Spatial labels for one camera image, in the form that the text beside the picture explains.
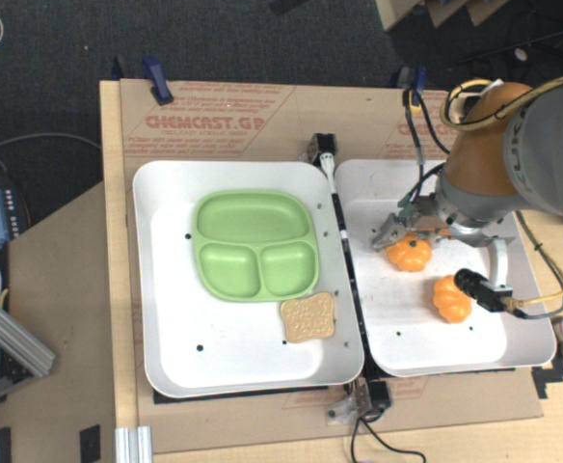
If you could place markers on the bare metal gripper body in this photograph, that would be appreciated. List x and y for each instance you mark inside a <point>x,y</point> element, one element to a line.
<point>426,215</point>

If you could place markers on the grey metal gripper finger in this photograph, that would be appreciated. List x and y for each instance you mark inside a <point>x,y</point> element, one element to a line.
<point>388,233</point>
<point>438,238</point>

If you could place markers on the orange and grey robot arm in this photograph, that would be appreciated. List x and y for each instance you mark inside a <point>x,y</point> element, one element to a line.
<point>484,162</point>

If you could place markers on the orange pumpkin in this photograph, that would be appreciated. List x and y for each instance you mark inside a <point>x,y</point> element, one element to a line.
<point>451,302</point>
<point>409,256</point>

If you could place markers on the thin black and white rod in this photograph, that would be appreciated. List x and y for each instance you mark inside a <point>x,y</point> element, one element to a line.
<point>346,253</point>

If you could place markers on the white plastic tray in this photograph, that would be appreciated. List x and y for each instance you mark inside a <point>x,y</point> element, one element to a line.
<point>243,355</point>
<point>407,316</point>

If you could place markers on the tan bread slice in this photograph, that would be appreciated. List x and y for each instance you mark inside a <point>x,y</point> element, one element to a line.
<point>308,317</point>

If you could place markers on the green divided plate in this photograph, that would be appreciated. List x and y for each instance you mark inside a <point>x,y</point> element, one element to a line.
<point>252,220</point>

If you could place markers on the brown cardboard board red print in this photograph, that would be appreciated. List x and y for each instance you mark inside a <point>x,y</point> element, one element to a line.
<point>262,114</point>

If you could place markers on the black cylinder on white bracket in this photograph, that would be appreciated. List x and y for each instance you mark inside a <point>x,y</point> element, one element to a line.
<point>476,287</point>

